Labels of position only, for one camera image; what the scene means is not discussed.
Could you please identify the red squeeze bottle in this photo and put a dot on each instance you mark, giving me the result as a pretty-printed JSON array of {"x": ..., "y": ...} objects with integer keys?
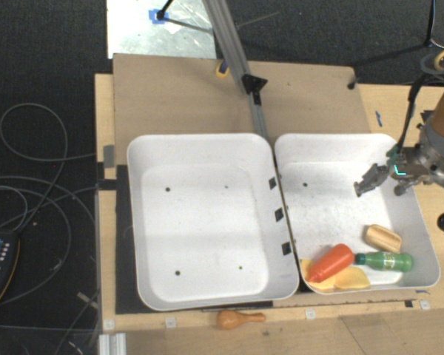
[{"x": 333, "y": 263}]

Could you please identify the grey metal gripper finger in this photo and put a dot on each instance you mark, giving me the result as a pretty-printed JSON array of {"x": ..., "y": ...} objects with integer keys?
[
  {"x": 405, "y": 187},
  {"x": 371, "y": 178}
]

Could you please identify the tan bread roll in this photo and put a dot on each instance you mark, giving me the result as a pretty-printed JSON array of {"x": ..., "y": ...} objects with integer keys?
[{"x": 383, "y": 238}]

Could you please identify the green plastic bottle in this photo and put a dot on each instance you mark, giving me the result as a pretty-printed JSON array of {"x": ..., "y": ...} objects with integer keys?
[{"x": 388, "y": 261}]

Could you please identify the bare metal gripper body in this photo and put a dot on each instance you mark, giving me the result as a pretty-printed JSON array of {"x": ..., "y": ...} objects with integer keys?
[{"x": 429, "y": 168}]

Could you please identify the yellow flat chip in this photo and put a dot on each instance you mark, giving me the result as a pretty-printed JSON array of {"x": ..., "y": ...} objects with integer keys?
[
  {"x": 306, "y": 266},
  {"x": 353, "y": 279}
]

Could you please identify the white plastic tray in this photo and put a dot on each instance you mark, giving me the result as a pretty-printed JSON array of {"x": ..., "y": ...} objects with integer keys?
[
  {"x": 333, "y": 213},
  {"x": 203, "y": 228}
]

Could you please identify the orange brown toy drumstick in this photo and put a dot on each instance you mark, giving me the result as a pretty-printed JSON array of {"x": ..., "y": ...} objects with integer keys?
[{"x": 231, "y": 319}]

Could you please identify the brown cardboard board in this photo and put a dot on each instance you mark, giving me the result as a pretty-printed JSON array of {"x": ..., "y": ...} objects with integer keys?
[{"x": 185, "y": 98}]

